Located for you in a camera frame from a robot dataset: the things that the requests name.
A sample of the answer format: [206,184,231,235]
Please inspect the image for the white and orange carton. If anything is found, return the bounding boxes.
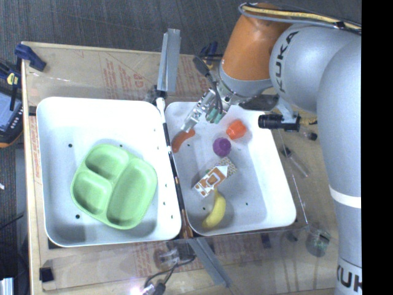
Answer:
[192,157,238,199]

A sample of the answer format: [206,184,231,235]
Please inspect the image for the white plastic tray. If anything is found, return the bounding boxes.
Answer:
[36,96,182,248]
[165,101,297,237]

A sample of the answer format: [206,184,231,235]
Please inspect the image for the orange toy sausage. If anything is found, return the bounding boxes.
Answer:
[171,128,197,154]

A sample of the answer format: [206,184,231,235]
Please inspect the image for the green divided plate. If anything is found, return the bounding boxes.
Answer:
[70,143,158,230]

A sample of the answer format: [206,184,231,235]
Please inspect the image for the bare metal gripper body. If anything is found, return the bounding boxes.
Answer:
[192,83,245,118]

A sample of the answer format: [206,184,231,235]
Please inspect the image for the black cylinder on white bracket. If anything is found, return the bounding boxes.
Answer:
[257,98,302,133]

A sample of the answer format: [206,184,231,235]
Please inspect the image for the brown cardboard board, red print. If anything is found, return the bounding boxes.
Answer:
[20,41,338,295]

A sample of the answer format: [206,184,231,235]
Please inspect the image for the orange toy pepper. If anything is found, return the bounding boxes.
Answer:
[225,119,247,141]

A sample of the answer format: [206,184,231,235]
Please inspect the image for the yellow banana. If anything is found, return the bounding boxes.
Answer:
[201,189,227,230]

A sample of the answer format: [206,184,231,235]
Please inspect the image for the purple toy grapes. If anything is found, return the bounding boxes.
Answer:
[212,136,232,158]

